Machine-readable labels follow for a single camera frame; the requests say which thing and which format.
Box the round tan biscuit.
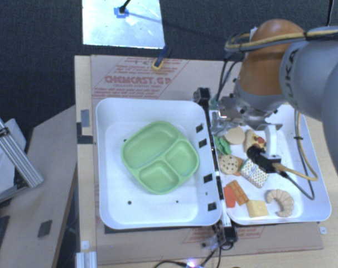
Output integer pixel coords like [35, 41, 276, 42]
[224, 126, 246, 145]

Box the chocolate chip cookie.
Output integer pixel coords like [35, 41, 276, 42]
[217, 154, 244, 176]

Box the beige croissant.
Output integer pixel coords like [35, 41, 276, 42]
[265, 189, 295, 218]

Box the red-orange toy piece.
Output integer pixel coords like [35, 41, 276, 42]
[223, 185, 238, 209]

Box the black cylinder on white bracket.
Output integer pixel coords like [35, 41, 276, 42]
[247, 124, 282, 174]

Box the orange waffle bar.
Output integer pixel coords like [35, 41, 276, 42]
[225, 180, 249, 206]

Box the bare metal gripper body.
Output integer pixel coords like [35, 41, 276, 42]
[217, 95, 283, 131]

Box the white plastic tray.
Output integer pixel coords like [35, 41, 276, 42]
[209, 104, 332, 226]
[95, 97, 223, 230]

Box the black block with thin wires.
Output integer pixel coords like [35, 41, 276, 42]
[213, 224, 239, 248]
[193, 87, 212, 104]

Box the green lettuce leaf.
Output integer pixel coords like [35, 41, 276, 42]
[214, 136, 233, 155]

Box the yellow cheese wedge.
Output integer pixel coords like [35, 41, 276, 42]
[246, 199, 269, 219]

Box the thin black and white rod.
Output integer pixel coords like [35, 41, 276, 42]
[201, 99, 231, 229]

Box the green divided plate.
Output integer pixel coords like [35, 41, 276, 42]
[120, 120, 201, 196]

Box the white patterned packet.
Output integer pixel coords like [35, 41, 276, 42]
[239, 159, 270, 189]

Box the brown cardboard board, red print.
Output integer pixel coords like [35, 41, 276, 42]
[89, 55, 325, 258]

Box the pizza slice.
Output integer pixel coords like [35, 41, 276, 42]
[243, 129, 267, 154]

